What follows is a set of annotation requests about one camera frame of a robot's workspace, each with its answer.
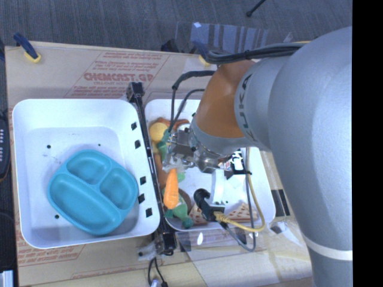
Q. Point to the pizza slice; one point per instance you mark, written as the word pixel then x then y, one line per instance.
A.
pixel 243 214

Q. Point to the brown cardboard board, red print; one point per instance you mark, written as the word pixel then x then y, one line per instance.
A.
pixel 74 67

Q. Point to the blue divided plate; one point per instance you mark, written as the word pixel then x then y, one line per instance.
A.
pixel 89 190

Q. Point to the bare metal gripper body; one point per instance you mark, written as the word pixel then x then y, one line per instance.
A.
pixel 184 148

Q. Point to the brown doughnut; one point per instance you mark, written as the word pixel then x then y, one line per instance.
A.
pixel 186 197

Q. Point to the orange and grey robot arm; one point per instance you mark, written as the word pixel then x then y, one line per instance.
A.
pixel 302 136

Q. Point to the white plastic tray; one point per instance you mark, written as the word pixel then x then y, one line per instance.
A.
pixel 263 190
pixel 36 118

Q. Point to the yellow round toy food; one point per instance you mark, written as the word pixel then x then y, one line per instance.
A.
pixel 157 131

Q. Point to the green broccoli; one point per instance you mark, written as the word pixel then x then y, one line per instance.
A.
pixel 182 212

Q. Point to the orange carrot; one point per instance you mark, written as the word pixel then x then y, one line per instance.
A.
pixel 171 190

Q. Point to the green toy vegetable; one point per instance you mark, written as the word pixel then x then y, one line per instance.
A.
pixel 162 149

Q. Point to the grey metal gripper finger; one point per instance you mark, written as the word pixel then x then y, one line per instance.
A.
pixel 168 159
pixel 185 165

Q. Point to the orange-brown bread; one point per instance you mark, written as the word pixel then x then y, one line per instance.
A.
pixel 163 120

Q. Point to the black cylinder on white bracket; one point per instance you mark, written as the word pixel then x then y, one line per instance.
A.
pixel 205 203

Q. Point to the brown sausage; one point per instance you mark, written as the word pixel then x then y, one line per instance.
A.
pixel 160 172

